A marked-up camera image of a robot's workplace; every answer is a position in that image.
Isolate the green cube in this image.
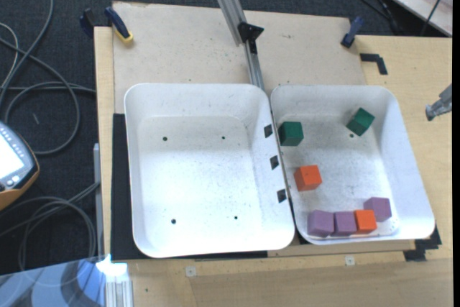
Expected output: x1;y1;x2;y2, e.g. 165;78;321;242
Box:
346;107;376;137
277;121;305;147

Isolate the white plastic tray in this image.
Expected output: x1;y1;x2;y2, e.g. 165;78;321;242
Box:
123;82;297;259
269;83;436;247

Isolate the purple cube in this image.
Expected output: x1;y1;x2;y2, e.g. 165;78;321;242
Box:
333;211;359;237
306;209;336;239
363;196;393;223

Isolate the orange cube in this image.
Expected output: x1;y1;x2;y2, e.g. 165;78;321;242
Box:
354;209;379;235
293;164;323;193

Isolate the brown cardboard board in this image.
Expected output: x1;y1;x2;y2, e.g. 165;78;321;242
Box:
111;0;418;258

